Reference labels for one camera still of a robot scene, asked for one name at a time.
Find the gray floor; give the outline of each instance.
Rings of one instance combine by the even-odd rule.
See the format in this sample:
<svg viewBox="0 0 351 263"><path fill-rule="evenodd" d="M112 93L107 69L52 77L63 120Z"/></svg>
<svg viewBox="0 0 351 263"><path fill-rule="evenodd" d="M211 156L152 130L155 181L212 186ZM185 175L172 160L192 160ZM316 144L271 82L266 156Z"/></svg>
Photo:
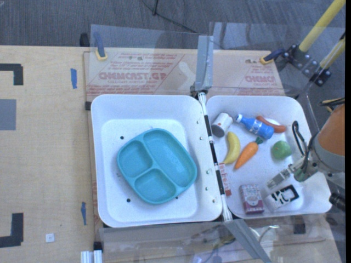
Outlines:
<svg viewBox="0 0 351 263"><path fill-rule="evenodd" d="M3 5L0 2L0 45L78 47L81 33L89 34L91 25L207 34L211 22L227 22L251 28L248 34L235 30L229 33L230 38L224 44L227 49L274 50L277 46L287 49L301 42L334 0L159 0L156 15L151 11L154 0L0 1L4 2ZM265 30L255 31L251 25L264 26ZM311 55L320 61L336 44L345 26L346 7L343 7L311 47ZM313 85L308 91L319 127L329 113L318 102L344 96L345 53L332 64L330 71L332 77L323 87ZM288 74L296 79L302 77L298 88L305 87L308 79L301 73ZM346 261L344 243L341 241L339 246Z"/></svg>

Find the carrot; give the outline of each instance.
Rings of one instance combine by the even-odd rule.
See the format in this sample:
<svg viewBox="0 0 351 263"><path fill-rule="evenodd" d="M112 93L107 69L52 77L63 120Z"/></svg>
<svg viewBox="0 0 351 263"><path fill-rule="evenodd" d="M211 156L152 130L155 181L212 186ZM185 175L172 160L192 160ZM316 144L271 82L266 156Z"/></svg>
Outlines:
<svg viewBox="0 0 351 263"><path fill-rule="evenodd" d="M238 159L236 160L234 169L239 169L243 164L245 164L249 159L251 159L258 151L258 145L262 142L263 140L261 138L256 138L255 141L249 142L241 151Z"/></svg>
<svg viewBox="0 0 351 263"><path fill-rule="evenodd" d="M269 126L273 127L275 133L283 133L283 132L286 131L286 126L284 126L284 125L276 125L276 124L273 124L271 122L268 122L263 116L257 116L256 119L261 121L262 123L264 123L266 125L269 125Z"/></svg>

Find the white can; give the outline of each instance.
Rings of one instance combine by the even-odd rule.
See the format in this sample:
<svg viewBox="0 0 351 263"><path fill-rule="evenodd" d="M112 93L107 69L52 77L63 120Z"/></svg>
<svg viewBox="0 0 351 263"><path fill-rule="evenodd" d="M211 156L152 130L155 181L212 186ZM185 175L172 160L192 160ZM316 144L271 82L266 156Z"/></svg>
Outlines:
<svg viewBox="0 0 351 263"><path fill-rule="evenodd" d="M229 114L220 113L211 125L212 133L218 138L221 138L225 135L232 123L233 118Z"/></svg>

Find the gray square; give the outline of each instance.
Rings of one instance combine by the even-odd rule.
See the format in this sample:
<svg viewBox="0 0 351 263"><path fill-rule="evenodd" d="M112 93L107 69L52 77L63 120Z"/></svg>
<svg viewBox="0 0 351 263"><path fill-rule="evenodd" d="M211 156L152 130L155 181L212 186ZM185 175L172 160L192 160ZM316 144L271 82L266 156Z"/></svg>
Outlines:
<svg viewBox="0 0 351 263"><path fill-rule="evenodd" d="M16 130L15 99L0 99L0 130Z"/></svg>

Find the yellow banana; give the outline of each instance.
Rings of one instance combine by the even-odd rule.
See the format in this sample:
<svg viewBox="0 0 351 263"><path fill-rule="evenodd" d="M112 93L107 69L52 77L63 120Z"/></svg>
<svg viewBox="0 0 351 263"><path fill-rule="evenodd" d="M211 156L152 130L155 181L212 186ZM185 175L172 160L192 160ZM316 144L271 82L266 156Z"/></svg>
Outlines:
<svg viewBox="0 0 351 263"><path fill-rule="evenodd" d="M235 133L232 133L231 131L229 131L227 134L227 139L229 142L229 149L223 163L232 164L238 158L240 154L241 146L240 146L239 138L236 136Z"/></svg>

